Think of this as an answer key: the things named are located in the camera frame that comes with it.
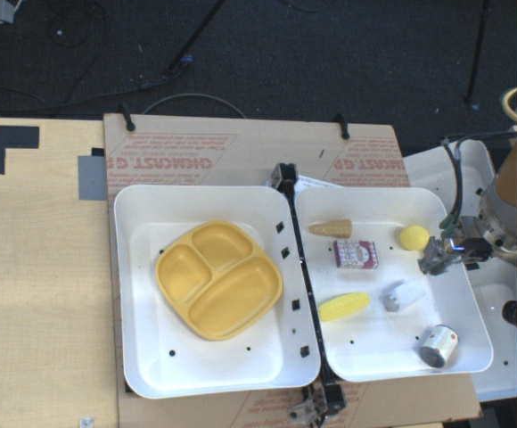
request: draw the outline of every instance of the yellow plate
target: yellow plate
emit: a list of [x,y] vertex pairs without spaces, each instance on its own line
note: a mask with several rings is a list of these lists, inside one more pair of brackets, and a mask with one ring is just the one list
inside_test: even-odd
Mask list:
[[251,326],[278,301],[275,263],[238,226],[196,227],[158,258],[155,278],[175,312],[199,336],[223,341]]

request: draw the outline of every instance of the wooden table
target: wooden table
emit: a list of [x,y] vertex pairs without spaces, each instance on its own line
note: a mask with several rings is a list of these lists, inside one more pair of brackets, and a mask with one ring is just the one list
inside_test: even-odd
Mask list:
[[[118,426],[108,202],[78,196],[78,156],[104,147],[103,122],[0,126],[37,126],[40,138],[6,149],[0,175],[0,427]],[[460,400],[439,416],[477,416],[470,376],[446,382]]]

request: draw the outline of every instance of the metal can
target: metal can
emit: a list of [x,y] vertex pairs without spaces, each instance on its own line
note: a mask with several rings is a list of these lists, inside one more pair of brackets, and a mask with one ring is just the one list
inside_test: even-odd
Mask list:
[[443,367],[458,344],[458,334],[446,325],[437,325],[419,349],[421,360],[432,367]]

